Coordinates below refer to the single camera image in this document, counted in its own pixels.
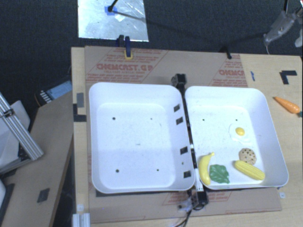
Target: tray with toy food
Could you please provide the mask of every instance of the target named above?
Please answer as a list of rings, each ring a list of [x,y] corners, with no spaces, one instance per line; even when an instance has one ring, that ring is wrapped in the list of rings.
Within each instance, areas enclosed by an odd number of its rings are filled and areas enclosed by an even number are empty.
[[[256,89],[189,87],[182,95],[169,85],[101,82],[89,90],[89,114],[92,181],[100,192],[183,191],[196,179],[214,190],[288,181]]]

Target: yellow corn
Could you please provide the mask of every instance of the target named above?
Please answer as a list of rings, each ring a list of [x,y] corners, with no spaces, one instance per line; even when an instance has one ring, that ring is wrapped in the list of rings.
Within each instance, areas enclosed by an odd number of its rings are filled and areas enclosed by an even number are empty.
[[[235,162],[235,167],[245,175],[256,179],[256,180],[263,180],[265,178],[265,173],[262,172],[259,168],[246,163],[245,161],[237,160]]]

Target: cookie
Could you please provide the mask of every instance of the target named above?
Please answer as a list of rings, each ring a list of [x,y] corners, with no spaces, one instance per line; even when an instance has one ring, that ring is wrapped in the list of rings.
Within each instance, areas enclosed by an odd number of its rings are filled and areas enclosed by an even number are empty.
[[[241,161],[245,161],[248,164],[254,165],[256,163],[256,155],[252,149],[243,148],[239,151],[239,158]]]

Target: yellow banana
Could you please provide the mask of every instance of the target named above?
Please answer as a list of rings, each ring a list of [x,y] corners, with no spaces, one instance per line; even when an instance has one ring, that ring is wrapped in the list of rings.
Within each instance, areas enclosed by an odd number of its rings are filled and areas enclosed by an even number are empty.
[[[200,178],[202,180],[202,182],[205,185],[209,185],[210,184],[210,177],[209,177],[209,173],[208,173],[208,164],[210,161],[210,158],[214,156],[214,152],[203,156],[201,158],[201,160],[199,161],[199,174],[200,174]]]

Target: orange carrot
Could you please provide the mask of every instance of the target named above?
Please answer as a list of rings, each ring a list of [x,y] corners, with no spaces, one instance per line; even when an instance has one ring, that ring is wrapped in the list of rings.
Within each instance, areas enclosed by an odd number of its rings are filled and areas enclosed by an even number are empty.
[[[289,102],[285,99],[279,98],[279,97],[274,97],[274,99],[280,103],[280,105],[282,105],[285,109],[287,109],[289,112],[291,112],[292,114],[297,114],[300,112],[300,108],[297,104],[294,104],[292,102]]]

